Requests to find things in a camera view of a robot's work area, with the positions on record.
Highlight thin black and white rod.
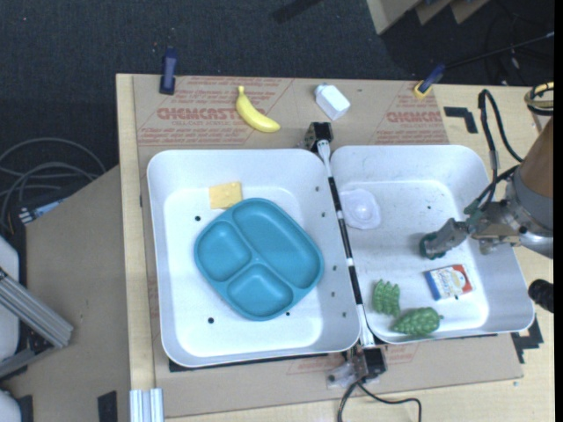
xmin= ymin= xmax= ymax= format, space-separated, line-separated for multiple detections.
xmin=317 ymin=140 xmax=376 ymax=348

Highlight black cylinder on white bracket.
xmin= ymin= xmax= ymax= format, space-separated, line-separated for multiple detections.
xmin=527 ymin=278 xmax=555 ymax=314

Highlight yellow cheese slice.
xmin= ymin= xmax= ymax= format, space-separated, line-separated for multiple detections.
xmin=208 ymin=181 xmax=245 ymax=211

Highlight green grapes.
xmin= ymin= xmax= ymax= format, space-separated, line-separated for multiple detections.
xmin=391 ymin=306 xmax=445 ymax=338

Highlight white plastic tray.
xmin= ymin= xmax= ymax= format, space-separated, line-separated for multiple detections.
xmin=328 ymin=144 xmax=537 ymax=345
xmin=146 ymin=148 xmax=363 ymax=368

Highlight blue divided plate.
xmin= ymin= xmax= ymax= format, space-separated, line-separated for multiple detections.
xmin=193 ymin=197 xmax=326 ymax=323

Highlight yellow banana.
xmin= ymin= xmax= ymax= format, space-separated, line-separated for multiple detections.
xmin=234 ymin=85 xmax=282 ymax=134

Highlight brown cardboard board red print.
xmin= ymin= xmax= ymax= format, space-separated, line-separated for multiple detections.
xmin=131 ymin=74 xmax=525 ymax=418

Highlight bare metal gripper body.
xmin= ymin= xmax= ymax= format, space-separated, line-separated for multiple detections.
xmin=464 ymin=200 xmax=555 ymax=259

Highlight black block with thin wires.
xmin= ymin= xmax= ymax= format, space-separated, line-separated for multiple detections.
xmin=302 ymin=121 xmax=334 ymax=151
xmin=325 ymin=345 xmax=389 ymax=389

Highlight green ridged lettuce piece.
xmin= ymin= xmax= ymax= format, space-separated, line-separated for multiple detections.
xmin=371 ymin=279 xmax=402 ymax=318

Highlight white blue red carton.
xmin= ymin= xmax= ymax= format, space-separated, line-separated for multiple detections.
xmin=422 ymin=263 xmax=478 ymax=302

